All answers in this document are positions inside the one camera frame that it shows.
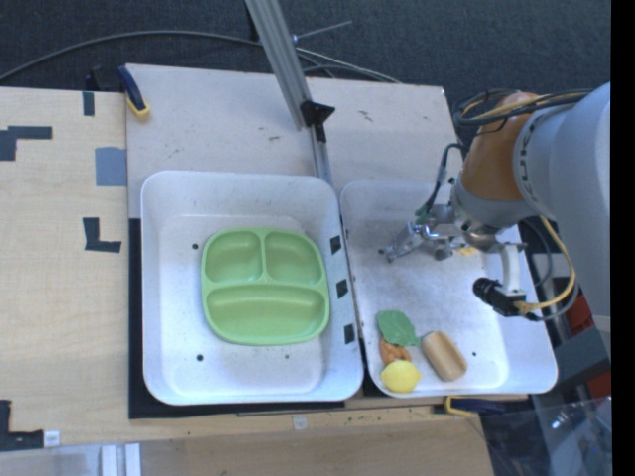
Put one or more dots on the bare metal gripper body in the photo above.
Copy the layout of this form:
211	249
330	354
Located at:
446	221

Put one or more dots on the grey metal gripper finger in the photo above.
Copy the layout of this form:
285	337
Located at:
444	252
403	244

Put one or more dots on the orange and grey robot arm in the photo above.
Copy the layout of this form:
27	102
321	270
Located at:
560	156

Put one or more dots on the white plastic tray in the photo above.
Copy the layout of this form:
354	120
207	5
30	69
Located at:
178	275
426	290

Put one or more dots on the green toy lettuce leaf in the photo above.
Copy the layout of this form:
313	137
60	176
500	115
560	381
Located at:
397	327

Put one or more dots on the tan toy bread bun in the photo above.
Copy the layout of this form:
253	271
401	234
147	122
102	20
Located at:
444	357

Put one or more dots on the orange toy food piece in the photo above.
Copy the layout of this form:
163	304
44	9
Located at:
392	352

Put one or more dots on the yellow toy lemon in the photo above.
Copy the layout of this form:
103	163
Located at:
401	377

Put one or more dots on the green divided plate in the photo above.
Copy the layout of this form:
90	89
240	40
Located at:
265	310

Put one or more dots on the pale flat board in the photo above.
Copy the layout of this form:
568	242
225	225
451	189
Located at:
223	117

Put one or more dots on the black cylinder on white bracket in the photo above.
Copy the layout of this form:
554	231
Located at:
501	296

